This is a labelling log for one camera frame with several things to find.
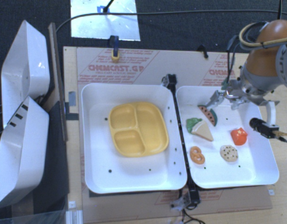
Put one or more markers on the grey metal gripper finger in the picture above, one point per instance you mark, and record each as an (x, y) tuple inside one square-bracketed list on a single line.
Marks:
[(236, 104), (215, 100)]

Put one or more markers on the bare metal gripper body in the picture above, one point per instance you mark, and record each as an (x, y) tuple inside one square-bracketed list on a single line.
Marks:
[(239, 91)]

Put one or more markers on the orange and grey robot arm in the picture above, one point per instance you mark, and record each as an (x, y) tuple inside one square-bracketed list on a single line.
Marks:
[(262, 62)]

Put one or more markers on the red green watermelon slice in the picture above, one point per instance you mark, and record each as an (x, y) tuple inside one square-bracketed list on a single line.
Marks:
[(211, 115)]

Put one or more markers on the beige sandwich wedge with lettuce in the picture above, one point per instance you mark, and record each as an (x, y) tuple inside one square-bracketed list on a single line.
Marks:
[(202, 130)]

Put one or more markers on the beige chocolate chip cookie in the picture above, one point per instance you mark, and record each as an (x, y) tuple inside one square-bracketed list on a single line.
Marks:
[(229, 153)]

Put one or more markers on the thin black rod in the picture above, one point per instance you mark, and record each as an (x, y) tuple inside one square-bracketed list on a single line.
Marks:
[(183, 139)]

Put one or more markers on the orange pretzel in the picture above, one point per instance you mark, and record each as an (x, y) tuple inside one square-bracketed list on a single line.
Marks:
[(194, 151)]

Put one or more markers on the white plastic tray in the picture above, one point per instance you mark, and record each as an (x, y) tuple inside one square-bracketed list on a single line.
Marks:
[(99, 167), (255, 167)]

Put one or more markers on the yellow divided plate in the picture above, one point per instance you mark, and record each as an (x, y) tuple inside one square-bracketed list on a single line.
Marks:
[(145, 127)]

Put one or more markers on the brown cardboard board red print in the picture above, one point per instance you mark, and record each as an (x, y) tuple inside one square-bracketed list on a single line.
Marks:
[(143, 64)]

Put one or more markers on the black cylinder on white bracket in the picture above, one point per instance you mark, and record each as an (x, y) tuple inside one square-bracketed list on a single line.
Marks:
[(260, 126)]

